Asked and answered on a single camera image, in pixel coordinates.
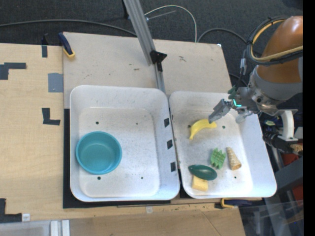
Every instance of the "toy banana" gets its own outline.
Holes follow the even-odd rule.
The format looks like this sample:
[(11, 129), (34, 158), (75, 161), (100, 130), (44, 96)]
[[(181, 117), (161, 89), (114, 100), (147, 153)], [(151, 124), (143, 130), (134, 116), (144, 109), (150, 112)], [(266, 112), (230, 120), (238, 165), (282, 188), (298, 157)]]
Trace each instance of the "toy banana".
[(217, 124), (213, 121), (209, 123), (208, 119), (200, 119), (196, 121), (191, 127), (190, 127), (190, 137), (189, 139), (192, 140), (194, 135), (198, 133), (201, 129), (204, 128), (216, 128)]

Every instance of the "ice cream cone toy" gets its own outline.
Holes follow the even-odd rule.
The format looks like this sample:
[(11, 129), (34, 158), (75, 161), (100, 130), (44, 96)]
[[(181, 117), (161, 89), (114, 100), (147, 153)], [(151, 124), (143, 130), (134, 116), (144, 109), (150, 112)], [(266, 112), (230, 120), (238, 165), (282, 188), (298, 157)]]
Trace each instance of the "ice cream cone toy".
[(237, 170), (242, 167), (242, 163), (240, 160), (237, 158), (236, 154), (234, 153), (233, 149), (230, 147), (226, 148), (226, 153), (228, 157), (228, 161), (230, 164), (231, 170)]

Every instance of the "yellow cheese block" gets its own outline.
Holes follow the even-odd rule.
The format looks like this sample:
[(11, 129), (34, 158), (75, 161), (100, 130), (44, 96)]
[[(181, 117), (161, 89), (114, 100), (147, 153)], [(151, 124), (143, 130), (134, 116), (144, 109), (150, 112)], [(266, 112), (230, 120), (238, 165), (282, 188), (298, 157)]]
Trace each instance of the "yellow cheese block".
[(199, 177), (193, 176), (191, 187), (193, 189), (196, 189), (196, 190), (207, 191), (208, 190), (208, 181), (201, 179)]

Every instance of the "teal led light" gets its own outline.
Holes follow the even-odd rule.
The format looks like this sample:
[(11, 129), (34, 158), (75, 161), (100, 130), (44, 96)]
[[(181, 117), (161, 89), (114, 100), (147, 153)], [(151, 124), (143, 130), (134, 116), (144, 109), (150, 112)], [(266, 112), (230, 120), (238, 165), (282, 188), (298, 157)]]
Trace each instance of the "teal led light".
[(234, 105), (235, 105), (236, 107), (241, 107), (241, 106), (242, 106), (242, 105), (237, 105), (235, 99), (233, 99), (233, 103), (234, 103)]

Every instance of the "teal bowl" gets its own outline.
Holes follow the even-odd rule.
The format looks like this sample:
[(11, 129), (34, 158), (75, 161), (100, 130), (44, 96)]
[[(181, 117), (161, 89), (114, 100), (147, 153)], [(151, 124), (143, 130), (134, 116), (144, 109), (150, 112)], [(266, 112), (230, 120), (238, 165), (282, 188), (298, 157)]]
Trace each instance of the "teal bowl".
[(100, 175), (117, 168), (122, 159), (122, 148), (111, 134), (95, 131), (79, 140), (75, 156), (84, 170)]

